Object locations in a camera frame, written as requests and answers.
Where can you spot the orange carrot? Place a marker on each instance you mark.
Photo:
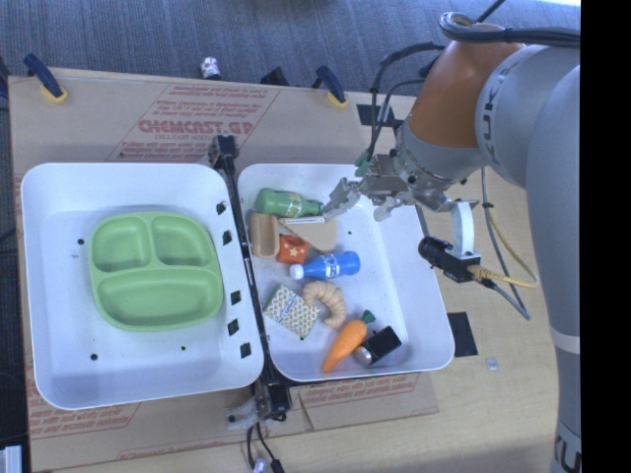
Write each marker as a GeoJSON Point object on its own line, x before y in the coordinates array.
{"type": "Point", "coordinates": [347, 343]}

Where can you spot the tan hot dog bun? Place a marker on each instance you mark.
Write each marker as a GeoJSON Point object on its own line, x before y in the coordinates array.
{"type": "Point", "coordinates": [263, 234]}

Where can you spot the black bottle silver cap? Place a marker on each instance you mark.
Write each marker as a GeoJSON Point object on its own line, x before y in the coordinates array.
{"type": "Point", "coordinates": [382, 344]}

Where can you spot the white plastic tray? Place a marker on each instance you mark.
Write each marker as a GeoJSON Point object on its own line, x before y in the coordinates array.
{"type": "Point", "coordinates": [394, 274]}
{"type": "Point", "coordinates": [59, 264]}

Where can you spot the beige croissant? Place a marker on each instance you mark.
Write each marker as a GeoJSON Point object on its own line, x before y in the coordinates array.
{"type": "Point", "coordinates": [331, 298]}

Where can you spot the red and white small can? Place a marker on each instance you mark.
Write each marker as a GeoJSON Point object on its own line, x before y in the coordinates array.
{"type": "Point", "coordinates": [211, 68]}

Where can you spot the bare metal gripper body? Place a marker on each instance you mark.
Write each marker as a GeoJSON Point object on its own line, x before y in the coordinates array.
{"type": "Point", "coordinates": [389, 178]}

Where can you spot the blue bottle white cap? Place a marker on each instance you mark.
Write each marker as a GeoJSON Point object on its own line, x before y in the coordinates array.
{"type": "Point", "coordinates": [330, 265]}

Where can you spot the tan bread slice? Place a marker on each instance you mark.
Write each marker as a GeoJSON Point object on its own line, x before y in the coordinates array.
{"type": "Point", "coordinates": [320, 234]}

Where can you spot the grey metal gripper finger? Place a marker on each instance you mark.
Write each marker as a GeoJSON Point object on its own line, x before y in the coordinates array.
{"type": "Point", "coordinates": [341, 194]}
{"type": "Point", "coordinates": [387, 207]}

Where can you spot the thin black rod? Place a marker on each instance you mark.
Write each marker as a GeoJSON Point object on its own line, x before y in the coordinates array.
{"type": "Point", "coordinates": [249, 269]}

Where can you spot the brown cardboard board red print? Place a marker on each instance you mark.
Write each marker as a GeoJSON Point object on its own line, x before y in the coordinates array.
{"type": "Point", "coordinates": [98, 116]}

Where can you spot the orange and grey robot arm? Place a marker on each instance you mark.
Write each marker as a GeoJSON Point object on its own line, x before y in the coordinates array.
{"type": "Point", "coordinates": [522, 116]}

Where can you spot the white and orange patterned carton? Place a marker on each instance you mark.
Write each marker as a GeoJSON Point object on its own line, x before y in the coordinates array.
{"type": "Point", "coordinates": [290, 311]}

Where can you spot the black cylinder on white bracket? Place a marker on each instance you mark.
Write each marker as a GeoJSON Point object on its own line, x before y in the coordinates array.
{"type": "Point", "coordinates": [446, 256]}

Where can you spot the green divided plate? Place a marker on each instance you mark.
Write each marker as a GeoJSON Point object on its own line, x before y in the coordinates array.
{"type": "Point", "coordinates": [155, 289]}

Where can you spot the green bottle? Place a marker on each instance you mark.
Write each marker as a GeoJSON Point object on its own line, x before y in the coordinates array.
{"type": "Point", "coordinates": [281, 203]}

